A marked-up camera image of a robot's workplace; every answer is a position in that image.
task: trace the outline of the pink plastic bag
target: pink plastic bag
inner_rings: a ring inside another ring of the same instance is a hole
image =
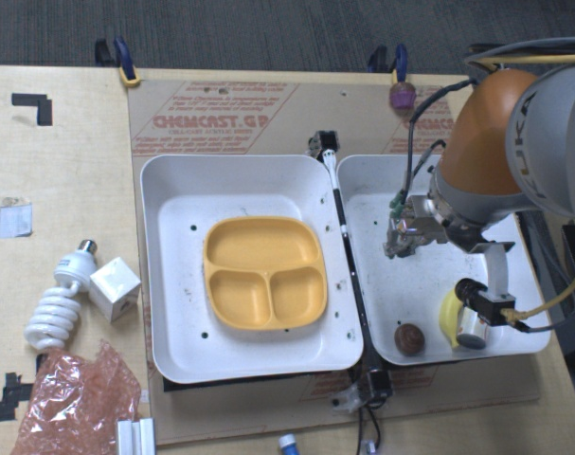
[[[11,455],[113,455],[118,420],[134,420],[141,388],[110,344],[95,361],[52,349],[37,372]]]

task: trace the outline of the clamp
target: clamp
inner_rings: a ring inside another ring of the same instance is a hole
[[[142,81],[132,61],[129,47],[119,35],[113,41],[117,58],[113,59],[106,39],[96,40],[96,65],[101,67],[118,67],[118,74],[126,87],[136,87]]]
[[[416,88],[407,82],[407,48],[398,44],[396,57],[391,65],[386,64],[387,49],[379,45],[368,60],[367,71],[372,73],[392,74],[392,87],[390,88],[390,105],[395,110],[413,109],[417,97]]]

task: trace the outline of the black cable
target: black cable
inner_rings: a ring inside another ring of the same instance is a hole
[[[439,91],[435,92],[420,104],[416,110],[413,112],[411,119],[409,120],[409,141],[407,144],[407,170],[405,175],[404,186],[401,189],[401,204],[404,204],[407,196],[409,195],[409,190],[411,189],[411,182],[413,179],[412,167],[413,167],[413,132],[415,130],[416,121],[420,116],[436,101],[440,100],[447,93],[452,91],[459,91],[460,89],[468,86],[469,84],[477,85],[478,81],[475,78],[470,78],[462,82],[457,82],[455,84],[450,84],[448,86],[442,87]]]
[[[418,174],[418,172],[420,171],[420,169],[422,168],[423,164],[426,163],[426,160],[428,160],[428,157],[432,154],[432,152],[438,147],[441,146],[443,149],[447,147],[447,144],[445,143],[444,140],[438,139],[437,141],[435,141],[432,145],[430,145],[426,151],[422,154],[422,156],[420,157],[420,160],[418,161],[418,165],[416,165],[416,168],[413,169],[413,178],[415,178],[415,176]]]
[[[527,228],[532,229],[533,232],[535,233],[535,235],[537,237],[540,237],[540,231],[537,229],[537,226],[533,222],[527,222],[526,224],[527,224]],[[561,276],[561,278],[563,279],[563,281],[565,283],[567,283],[567,284],[571,283],[572,282],[571,278],[569,278],[569,276],[565,273],[565,271],[563,270],[561,265],[558,263],[558,261],[552,256],[552,254],[548,250],[548,247],[546,246],[546,244],[543,241],[538,241],[538,244],[540,245],[540,248],[542,249],[542,252],[544,253],[544,259],[548,260],[548,262],[557,271],[557,273]],[[536,330],[536,329],[530,328],[527,332],[545,332],[546,330],[552,330],[552,329],[559,327],[559,326],[567,323],[568,321],[570,321],[571,318],[575,315],[575,292],[571,294],[570,298],[571,298],[571,301],[573,302],[573,308],[572,308],[571,312],[569,312],[563,320],[561,320],[555,324],[548,325],[546,327],[537,327],[538,329],[541,329],[541,330]]]
[[[550,325],[545,325],[544,327],[529,327],[529,325],[521,320],[517,320],[515,323],[511,324],[511,327],[516,329],[519,332],[523,332],[524,334],[537,334],[539,332],[548,332],[554,330],[561,325],[568,323],[573,318],[573,315],[569,315],[565,317],[563,320],[560,320],[556,323],[552,323]]]
[[[380,430],[380,425],[378,424],[378,420],[375,417],[375,414],[369,406],[367,406],[367,412],[369,413],[369,418],[371,418],[371,422],[375,427],[375,433],[377,435],[375,439],[375,449],[378,450],[380,448],[380,443],[382,443],[382,431]]]
[[[535,41],[517,42],[507,45],[483,45],[476,44],[475,46],[488,46],[486,50],[473,53],[464,58],[464,63],[469,64],[476,59],[482,57],[499,56],[515,56],[515,55],[550,55],[551,53],[557,54],[575,54],[575,37],[553,38],[553,39],[538,39]]]
[[[359,408],[359,434],[356,437],[356,452],[354,455],[361,453],[361,444],[363,443],[363,409]]]
[[[480,54],[481,52],[489,52],[500,47],[504,44],[471,44],[468,47],[470,55]],[[500,52],[500,56],[552,56],[552,55],[567,55],[575,54],[575,41],[564,43],[562,45],[524,45],[506,52]]]
[[[489,67],[487,67],[486,65],[475,63],[474,61],[468,63],[468,65],[470,65],[474,69],[479,69],[479,70],[481,70],[487,74],[493,74],[497,70],[497,67],[492,70]]]
[[[375,403],[375,404],[367,403],[366,407],[369,408],[370,410],[379,410],[385,404],[386,404],[386,399],[379,402],[379,403]]]

